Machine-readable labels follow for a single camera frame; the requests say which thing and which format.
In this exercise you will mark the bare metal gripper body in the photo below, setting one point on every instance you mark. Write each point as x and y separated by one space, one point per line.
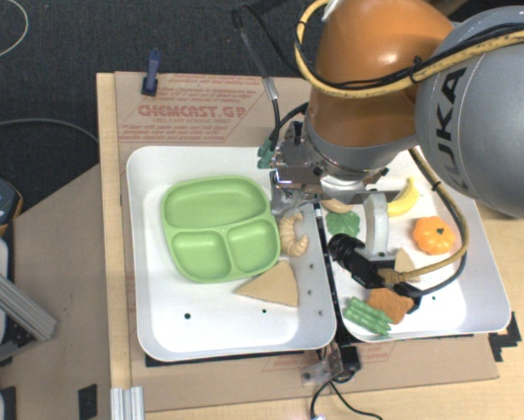
296 175

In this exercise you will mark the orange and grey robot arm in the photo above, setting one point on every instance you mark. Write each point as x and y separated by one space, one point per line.
375 59

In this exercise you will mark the tan bread roll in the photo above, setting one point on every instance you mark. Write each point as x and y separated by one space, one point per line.
337 207

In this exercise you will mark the tan croissant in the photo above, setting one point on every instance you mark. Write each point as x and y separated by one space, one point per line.
293 241

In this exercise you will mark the green lettuce leaf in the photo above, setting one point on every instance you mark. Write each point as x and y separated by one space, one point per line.
343 224

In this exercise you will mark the green divided plate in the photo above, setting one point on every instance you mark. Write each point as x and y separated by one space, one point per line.
218 226

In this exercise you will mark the thin black and white rod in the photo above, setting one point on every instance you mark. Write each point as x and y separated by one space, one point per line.
330 274

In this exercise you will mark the yellow banana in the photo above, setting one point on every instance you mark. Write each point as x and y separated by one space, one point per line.
405 201

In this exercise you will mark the tan pizza slice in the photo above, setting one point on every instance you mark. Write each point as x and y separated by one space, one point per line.
274 288

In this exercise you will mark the brown cardboard board red print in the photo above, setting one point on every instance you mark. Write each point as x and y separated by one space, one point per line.
191 107

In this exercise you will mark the orange pumpkin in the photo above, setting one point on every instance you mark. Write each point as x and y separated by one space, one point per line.
433 235

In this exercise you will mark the green asparagus bundle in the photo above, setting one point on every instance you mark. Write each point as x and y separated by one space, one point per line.
366 317

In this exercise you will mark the orange biscuit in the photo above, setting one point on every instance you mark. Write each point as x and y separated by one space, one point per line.
390 306

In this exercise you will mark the white plastic tray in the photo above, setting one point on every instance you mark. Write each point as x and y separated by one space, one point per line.
226 322
471 287

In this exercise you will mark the black cylinder on white bracket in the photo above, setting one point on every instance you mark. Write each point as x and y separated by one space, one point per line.
357 261

